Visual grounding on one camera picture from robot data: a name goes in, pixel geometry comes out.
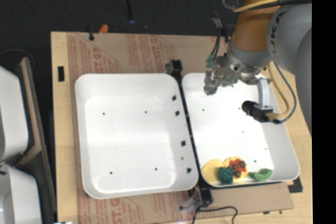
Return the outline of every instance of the wooden table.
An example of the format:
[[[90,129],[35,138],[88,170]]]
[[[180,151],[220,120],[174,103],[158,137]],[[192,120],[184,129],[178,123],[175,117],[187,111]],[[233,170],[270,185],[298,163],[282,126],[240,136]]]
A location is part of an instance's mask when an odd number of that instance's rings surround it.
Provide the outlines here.
[[[69,82],[68,38],[66,32],[51,33],[51,53],[58,221],[73,221],[77,224],[79,222],[76,167]],[[58,75],[58,67],[64,67],[64,78]],[[285,76],[295,88],[294,76],[286,72]],[[284,102],[278,96],[277,98],[280,108],[284,110]],[[291,194],[295,208],[282,211],[281,213],[274,211],[269,214],[238,215],[235,218],[235,223],[312,223],[312,139],[303,119],[300,105],[298,105],[292,118],[286,122],[286,128],[300,164],[300,179],[303,185],[303,192]],[[196,224],[230,223],[230,219],[231,217],[200,219],[196,221]]]

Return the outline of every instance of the cardboard sheet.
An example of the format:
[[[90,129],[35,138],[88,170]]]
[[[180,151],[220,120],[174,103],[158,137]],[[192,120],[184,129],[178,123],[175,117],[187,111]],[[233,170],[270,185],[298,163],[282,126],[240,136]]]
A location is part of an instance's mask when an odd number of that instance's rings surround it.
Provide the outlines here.
[[[205,72],[205,60],[216,37],[169,35],[68,33],[69,72],[73,134],[76,154],[77,198],[80,224],[150,224],[190,220],[193,214],[181,213],[179,203],[188,199],[187,191],[96,200],[86,195],[81,183],[74,84],[85,73],[163,72],[171,59],[182,61],[182,75]],[[222,39],[218,54],[227,44]],[[286,183],[217,189],[212,191],[210,208],[235,206],[240,214],[293,208]],[[201,213],[197,218],[233,215],[233,210]]]

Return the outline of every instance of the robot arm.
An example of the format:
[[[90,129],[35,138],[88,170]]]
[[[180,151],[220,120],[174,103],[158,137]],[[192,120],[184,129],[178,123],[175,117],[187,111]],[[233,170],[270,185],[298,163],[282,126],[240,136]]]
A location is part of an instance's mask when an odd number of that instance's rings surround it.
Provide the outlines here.
[[[206,72],[205,92],[214,94],[217,87],[238,80],[260,84],[256,75],[273,60],[296,76],[299,101],[311,133],[311,0],[246,0],[238,7],[223,0],[223,4],[240,14],[228,52],[216,57],[212,70]],[[265,92],[265,87],[258,88]],[[261,109],[258,120],[273,121],[260,104],[245,104],[243,109],[252,115],[256,113],[253,107]]]

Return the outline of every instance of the white tray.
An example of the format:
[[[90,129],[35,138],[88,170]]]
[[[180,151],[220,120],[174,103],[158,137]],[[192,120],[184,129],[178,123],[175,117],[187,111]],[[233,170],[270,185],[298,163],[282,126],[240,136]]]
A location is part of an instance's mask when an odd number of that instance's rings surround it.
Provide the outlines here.
[[[35,178],[6,164],[0,171],[0,223],[42,224]]]
[[[177,82],[86,74],[75,85],[82,183],[102,199],[187,190],[197,166]]]
[[[0,66],[0,163],[28,146],[28,127],[19,78]]]
[[[268,182],[293,180],[299,175],[299,163],[284,124],[260,123],[241,109],[244,101],[258,103],[257,86],[239,81],[233,87],[219,87],[214,95],[203,90],[204,73],[190,73],[182,86],[190,116],[193,138],[202,168],[211,159],[241,157],[248,171],[274,170]],[[270,105],[279,113],[270,88]],[[256,184],[250,177],[234,184]],[[215,187],[232,186],[220,182]]]

